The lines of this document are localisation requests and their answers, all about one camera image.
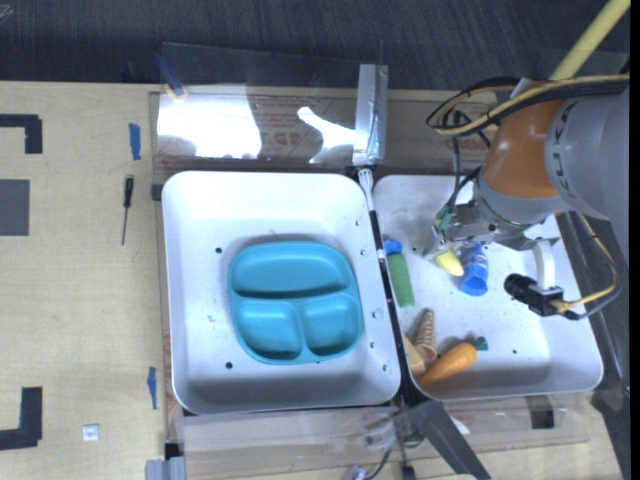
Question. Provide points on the orange carrot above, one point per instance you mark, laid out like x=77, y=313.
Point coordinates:
x=450, y=363

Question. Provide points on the tan waffle cone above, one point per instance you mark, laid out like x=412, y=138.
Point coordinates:
x=426, y=335

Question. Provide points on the teal divided plate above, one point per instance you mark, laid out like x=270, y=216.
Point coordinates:
x=295, y=303

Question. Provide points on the green bottle with blue cap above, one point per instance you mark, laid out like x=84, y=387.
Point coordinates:
x=401, y=278

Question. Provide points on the white plastic tray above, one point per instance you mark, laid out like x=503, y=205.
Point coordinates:
x=520, y=348
x=200, y=248

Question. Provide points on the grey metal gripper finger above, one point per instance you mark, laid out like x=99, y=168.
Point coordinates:
x=434, y=242

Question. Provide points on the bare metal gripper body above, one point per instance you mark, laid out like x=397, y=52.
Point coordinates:
x=475, y=220

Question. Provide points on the small white square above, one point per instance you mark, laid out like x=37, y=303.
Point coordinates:
x=90, y=432

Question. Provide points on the black cylinder on white bracket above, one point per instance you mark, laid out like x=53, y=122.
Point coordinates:
x=530, y=290

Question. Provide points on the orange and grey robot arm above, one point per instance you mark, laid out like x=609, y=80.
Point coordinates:
x=525, y=158

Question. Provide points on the yellow toy lemon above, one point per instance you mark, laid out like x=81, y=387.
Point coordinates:
x=451, y=263

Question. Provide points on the clear bottle with blue label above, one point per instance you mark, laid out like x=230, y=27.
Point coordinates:
x=475, y=275

